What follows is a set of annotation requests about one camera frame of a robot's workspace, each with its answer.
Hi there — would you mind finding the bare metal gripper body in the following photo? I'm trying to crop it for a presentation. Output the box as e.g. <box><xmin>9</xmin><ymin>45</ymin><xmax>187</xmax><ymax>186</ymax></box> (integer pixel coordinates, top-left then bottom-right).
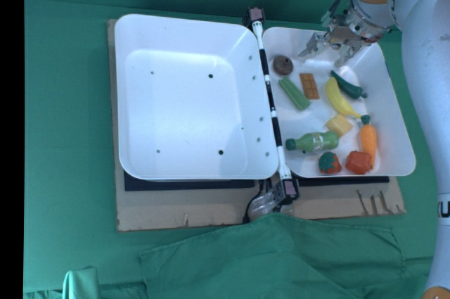
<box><xmin>325</xmin><ymin>5</ymin><xmax>386</xmax><ymax>47</ymax></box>

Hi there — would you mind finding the dark green chilli pepper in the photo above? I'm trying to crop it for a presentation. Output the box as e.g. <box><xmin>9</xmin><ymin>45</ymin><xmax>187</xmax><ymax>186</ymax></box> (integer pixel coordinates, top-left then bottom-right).
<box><xmin>330</xmin><ymin>70</ymin><xmax>368</xmax><ymax>101</ymax></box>

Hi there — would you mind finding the brown doughnut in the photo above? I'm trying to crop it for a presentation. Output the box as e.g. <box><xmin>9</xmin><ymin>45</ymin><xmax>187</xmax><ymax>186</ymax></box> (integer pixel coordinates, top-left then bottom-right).
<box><xmin>272</xmin><ymin>55</ymin><xmax>294</xmax><ymax>77</ymax></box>

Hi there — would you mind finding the orange biscuit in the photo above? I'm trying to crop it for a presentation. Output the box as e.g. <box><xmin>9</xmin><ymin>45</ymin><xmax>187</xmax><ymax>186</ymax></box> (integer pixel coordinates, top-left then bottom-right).
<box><xmin>299</xmin><ymin>72</ymin><xmax>321</xmax><ymax>101</ymax></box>

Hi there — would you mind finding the yellow banana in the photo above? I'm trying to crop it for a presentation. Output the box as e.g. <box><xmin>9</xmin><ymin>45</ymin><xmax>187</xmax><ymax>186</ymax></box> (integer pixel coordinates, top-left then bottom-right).
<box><xmin>325</xmin><ymin>76</ymin><xmax>362</xmax><ymax>120</ymax></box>

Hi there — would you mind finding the green celery stick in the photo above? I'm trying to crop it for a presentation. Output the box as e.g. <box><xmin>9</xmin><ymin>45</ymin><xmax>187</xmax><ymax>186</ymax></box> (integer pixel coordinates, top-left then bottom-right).
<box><xmin>278</xmin><ymin>75</ymin><xmax>311</xmax><ymax>112</ymax></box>

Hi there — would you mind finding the black and white thin rod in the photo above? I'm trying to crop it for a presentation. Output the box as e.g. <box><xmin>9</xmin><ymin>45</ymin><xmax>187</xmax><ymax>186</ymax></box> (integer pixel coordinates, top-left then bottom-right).
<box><xmin>250</xmin><ymin>20</ymin><xmax>293</xmax><ymax>183</ymax></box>

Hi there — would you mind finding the yellow cheese block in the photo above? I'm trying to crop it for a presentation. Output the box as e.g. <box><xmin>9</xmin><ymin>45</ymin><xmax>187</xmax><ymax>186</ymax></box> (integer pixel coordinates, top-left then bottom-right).
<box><xmin>324</xmin><ymin>113</ymin><xmax>354</xmax><ymax>137</ymax></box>

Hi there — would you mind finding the white plastic tray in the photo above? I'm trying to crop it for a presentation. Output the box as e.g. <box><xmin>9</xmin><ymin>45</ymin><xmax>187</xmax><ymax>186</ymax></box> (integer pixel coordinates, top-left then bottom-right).
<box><xmin>261</xmin><ymin>26</ymin><xmax>418</xmax><ymax>179</ymax></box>
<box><xmin>113</xmin><ymin>13</ymin><xmax>281</xmax><ymax>182</ymax></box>

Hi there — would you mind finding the orange carrot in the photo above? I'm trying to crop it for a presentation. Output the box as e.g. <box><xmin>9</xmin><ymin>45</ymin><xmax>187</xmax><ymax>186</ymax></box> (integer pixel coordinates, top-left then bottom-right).
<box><xmin>359</xmin><ymin>114</ymin><xmax>378</xmax><ymax>169</ymax></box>

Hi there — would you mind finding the green plastic bottle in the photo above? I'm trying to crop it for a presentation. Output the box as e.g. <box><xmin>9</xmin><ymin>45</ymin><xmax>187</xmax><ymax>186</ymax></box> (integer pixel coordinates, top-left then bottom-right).
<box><xmin>285</xmin><ymin>130</ymin><xmax>340</xmax><ymax>153</ymax></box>

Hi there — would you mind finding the red bell pepper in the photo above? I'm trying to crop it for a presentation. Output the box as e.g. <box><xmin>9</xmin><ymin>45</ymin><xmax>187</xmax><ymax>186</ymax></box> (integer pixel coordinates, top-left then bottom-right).
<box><xmin>345</xmin><ymin>150</ymin><xmax>374</xmax><ymax>175</ymax></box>

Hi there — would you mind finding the red strawberry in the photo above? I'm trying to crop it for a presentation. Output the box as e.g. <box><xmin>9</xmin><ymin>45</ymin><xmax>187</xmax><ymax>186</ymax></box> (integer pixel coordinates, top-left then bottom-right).
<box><xmin>318</xmin><ymin>151</ymin><xmax>342</xmax><ymax>176</ymax></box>

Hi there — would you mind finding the brown cardboard board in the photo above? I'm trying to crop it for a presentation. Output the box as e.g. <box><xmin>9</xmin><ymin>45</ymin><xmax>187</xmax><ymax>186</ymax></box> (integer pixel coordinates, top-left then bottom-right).
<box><xmin>106</xmin><ymin>18</ymin><xmax>407</xmax><ymax>233</ymax></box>

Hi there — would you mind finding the green cloth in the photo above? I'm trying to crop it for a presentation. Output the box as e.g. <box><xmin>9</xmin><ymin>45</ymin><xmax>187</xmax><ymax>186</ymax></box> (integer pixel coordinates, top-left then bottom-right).
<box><xmin>137</xmin><ymin>212</ymin><xmax>406</xmax><ymax>299</ymax></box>

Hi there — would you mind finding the black block with wires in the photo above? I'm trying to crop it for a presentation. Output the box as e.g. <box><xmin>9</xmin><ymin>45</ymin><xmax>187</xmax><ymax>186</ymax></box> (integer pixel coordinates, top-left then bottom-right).
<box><xmin>271</xmin><ymin>178</ymin><xmax>300</xmax><ymax>205</ymax></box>
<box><xmin>242</xmin><ymin>6</ymin><xmax>266</xmax><ymax>27</ymax></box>

